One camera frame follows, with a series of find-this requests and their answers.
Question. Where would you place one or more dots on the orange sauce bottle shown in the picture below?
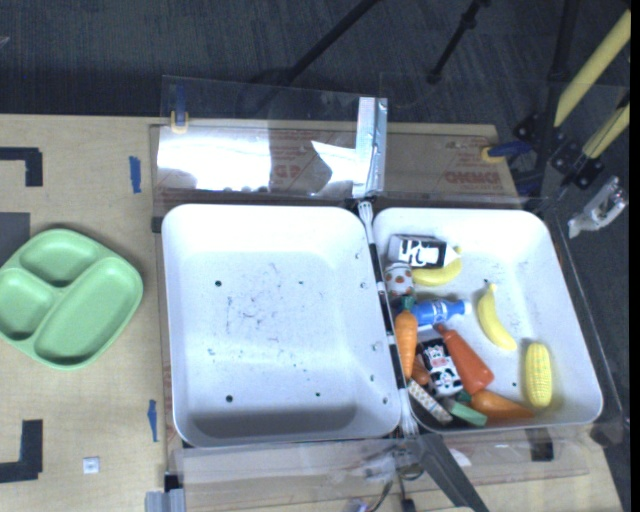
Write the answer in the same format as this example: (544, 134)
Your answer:
(467, 362)

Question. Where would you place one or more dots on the small white square block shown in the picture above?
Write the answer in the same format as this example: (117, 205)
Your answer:
(91, 465)

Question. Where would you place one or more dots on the cow print can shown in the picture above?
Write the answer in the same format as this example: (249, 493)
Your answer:
(441, 370)

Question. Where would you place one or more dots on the brown cardboard board red print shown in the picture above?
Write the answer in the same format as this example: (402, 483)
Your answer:
(430, 165)

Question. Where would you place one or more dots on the blue bottle white cap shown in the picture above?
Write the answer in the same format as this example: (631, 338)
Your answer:
(435, 312)

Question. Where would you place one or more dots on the white plastic tray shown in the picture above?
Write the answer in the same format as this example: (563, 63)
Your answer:
(545, 270)
(270, 320)

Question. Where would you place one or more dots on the beige patterned biscuit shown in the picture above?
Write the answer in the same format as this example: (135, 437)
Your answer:
(429, 401)

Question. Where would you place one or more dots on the yellow corn cob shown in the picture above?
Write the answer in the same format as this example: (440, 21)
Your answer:
(538, 375)

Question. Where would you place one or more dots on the thin black and white rod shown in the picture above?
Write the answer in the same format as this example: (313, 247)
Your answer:
(373, 247)

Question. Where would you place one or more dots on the white can orange print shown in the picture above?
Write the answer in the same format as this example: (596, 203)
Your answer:
(399, 281)

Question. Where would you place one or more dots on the black and white milk carton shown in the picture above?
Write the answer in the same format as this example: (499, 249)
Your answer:
(417, 251)

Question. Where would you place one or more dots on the yellow banana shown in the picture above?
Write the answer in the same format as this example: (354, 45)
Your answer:
(492, 320)
(440, 276)

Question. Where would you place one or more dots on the green divided plate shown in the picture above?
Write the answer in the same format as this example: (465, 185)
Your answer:
(85, 305)

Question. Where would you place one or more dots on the green flat block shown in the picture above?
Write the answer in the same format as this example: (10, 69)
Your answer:
(469, 413)

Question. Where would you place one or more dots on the orange carrot green top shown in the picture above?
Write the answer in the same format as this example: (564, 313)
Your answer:
(406, 335)
(500, 405)

